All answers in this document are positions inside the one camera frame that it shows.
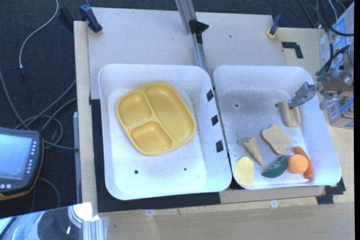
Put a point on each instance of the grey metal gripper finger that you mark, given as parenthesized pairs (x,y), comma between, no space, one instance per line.
(304,92)
(327,100)

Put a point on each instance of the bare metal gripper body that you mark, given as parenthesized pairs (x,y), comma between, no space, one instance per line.
(336,78)

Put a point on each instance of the white plastic tray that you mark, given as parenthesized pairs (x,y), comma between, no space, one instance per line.
(253,84)
(157,177)

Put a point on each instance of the white and blue cardboard box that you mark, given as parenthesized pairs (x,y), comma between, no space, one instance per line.
(341,26)

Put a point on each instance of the tan toy bread slice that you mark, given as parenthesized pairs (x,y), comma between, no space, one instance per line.
(277,139)

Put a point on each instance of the orange toy ball fruit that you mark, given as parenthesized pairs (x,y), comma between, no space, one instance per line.
(298,163)

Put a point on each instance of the pale yellow toy cheese wedge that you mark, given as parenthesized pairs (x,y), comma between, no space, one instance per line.
(254,147)

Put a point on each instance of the orange toy sausage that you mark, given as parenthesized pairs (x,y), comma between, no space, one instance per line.
(309,172)

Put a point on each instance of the green toy melon slice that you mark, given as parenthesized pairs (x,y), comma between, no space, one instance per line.
(277,170)

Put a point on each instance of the yellow oval toy crisp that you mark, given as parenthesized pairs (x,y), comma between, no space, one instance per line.
(244,172)

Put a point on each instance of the yellow divided plate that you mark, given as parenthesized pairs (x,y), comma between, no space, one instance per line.
(166,104)

